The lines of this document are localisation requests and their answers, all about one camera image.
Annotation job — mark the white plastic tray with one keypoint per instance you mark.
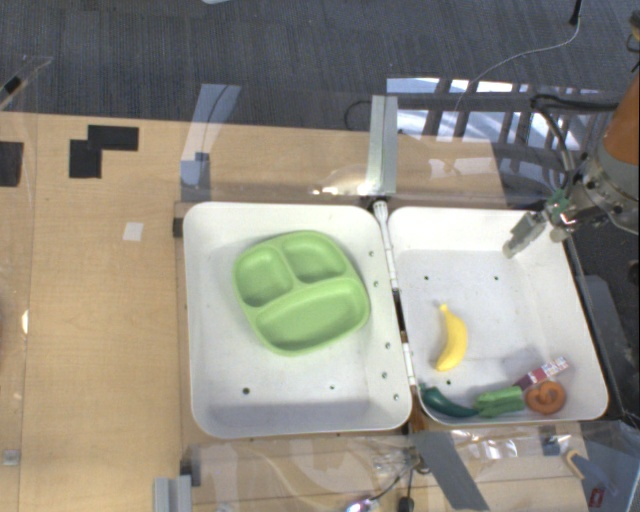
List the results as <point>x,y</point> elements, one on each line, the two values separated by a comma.
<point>500,325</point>
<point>220,390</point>

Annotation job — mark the yellow banana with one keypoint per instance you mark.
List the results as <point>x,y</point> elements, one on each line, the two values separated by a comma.
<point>454,340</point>

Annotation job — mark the thin black and white rod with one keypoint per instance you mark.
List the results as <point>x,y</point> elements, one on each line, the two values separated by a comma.
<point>387,245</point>

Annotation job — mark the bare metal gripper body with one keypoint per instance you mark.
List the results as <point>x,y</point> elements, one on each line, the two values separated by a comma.
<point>607,200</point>

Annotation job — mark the green divided plate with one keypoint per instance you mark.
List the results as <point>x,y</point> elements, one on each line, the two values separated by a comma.
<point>305,315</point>

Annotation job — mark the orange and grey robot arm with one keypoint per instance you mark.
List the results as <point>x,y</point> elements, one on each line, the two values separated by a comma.
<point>625,125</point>

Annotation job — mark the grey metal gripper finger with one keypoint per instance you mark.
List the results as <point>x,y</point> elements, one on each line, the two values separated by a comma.
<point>522,232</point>

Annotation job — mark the light green pea pod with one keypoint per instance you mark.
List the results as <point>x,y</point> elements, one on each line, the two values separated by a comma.
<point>500,401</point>

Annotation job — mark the orange pretzel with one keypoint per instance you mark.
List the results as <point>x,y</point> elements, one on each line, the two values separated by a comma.
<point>546,398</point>

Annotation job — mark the maroon and white carton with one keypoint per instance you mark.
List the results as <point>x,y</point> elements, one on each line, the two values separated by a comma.
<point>545,371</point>

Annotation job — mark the dark green chili pepper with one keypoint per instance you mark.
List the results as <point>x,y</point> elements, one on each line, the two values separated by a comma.
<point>442,404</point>

